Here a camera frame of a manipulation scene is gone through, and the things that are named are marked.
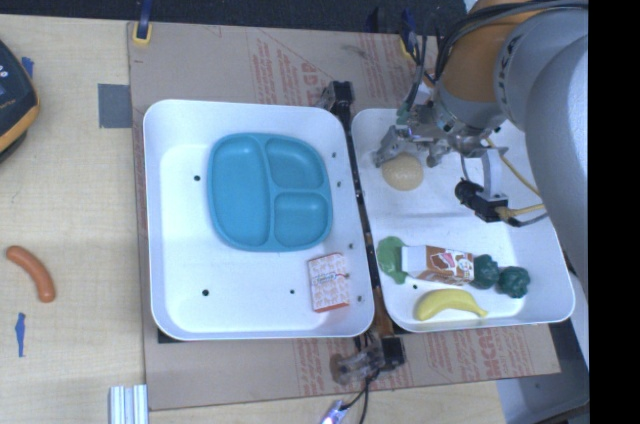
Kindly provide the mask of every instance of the blue marker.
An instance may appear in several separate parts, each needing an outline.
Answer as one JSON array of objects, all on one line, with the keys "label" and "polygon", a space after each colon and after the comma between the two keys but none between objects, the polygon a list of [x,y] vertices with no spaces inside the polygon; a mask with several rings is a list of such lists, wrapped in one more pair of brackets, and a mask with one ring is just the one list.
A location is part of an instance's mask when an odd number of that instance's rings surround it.
[{"label": "blue marker", "polygon": [[16,339],[18,339],[18,356],[24,356],[24,332],[25,332],[25,324],[24,320],[27,316],[25,316],[22,312],[18,314],[18,322],[16,323]]}]

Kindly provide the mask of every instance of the sausage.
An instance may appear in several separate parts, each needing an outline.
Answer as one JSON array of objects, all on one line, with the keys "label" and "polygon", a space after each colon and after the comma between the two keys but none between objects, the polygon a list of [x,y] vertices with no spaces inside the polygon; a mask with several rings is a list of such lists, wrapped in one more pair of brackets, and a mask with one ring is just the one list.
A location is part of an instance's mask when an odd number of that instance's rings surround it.
[{"label": "sausage", "polygon": [[29,273],[36,284],[40,301],[49,303],[55,299],[56,290],[53,285],[53,279],[44,264],[33,253],[22,246],[9,246],[7,248],[7,259],[15,262]]}]

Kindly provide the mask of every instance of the black object with orange trim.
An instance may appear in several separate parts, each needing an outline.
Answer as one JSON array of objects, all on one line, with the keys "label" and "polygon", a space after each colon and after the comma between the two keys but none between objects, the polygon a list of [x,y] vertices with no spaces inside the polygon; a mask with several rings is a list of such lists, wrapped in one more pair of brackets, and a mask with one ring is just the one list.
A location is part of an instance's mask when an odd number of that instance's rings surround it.
[{"label": "black object with orange trim", "polygon": [[24,141],[39,112],[31,77],[0,41],[0,163]]}]

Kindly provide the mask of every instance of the white tray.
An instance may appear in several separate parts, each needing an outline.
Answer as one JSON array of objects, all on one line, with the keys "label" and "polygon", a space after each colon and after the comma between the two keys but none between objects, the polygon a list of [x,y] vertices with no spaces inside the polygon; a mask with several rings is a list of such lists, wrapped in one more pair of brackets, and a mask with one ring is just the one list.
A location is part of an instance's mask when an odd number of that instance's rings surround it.
[{"label": "white tray", "polygon": [[[373,162],[373,153],[380,140],[395,123],[394,109],[367,109],[354,118],[352,136],[356,148],[358,171],[374,244],[389,236],[400,238],[407,245],[432,245],[480,255],[490,254],[501,267],[521,266],[529,271],[528,294],[512,299],[493,288],[482,290],[466,285],[478,304],[489,311],[484,319],[460,310],[446,310],[428,321],[413,317],[418,298],[425,292],[452,287],[443,283],[407,278],[397,284],[380,271],[381,288],[390,317],[411,332],[485,328],[558,322],[567,319],[574,306],[574,292],[562,250],[548,219],[514,228],[502,222],[485,223],[473,211],[461,205],[454,188],[462,177],[460,156],[449,154],[442,164],[428,168],[426,153],[418,153],[415,145],[406,151],[416,155],[423,164],[424,180],[412,191],[398,191],[382,178]],[[524,136],[510,123],[492,137],[499,146],[509,147],[507,158],[525,175],[531,176]],[[471,180],[483,183],[479,161],[467,163]],[[539,198],[519,182],[505,167],[502,191],[514,208],[539,203]]]},{"label": "white tray", "polygon": [[[217,236],[206,191],[209,154],[220,138],[246,132],[306,141],[324,160],[333,222],[320,244],[255,252]],[[371,279],[335,116],[312,107],[165,100],[146,112],[143,134],[151,310],[163,332],[178,340],[351,337],[370,326]],[[350,304],[314,312],[307,261],[336,251],[346,259]]]}]

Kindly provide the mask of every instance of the tan round object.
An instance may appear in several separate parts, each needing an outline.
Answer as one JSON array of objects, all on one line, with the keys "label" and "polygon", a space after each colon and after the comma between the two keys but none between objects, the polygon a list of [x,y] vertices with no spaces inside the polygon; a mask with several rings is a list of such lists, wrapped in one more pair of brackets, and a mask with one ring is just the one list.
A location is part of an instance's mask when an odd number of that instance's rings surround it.
[{"label": "tan round object", "polygon": [[401,152],[382,165],[382,176],[392,188],[411,191],[422,184],[424,172],[417,158]]}]

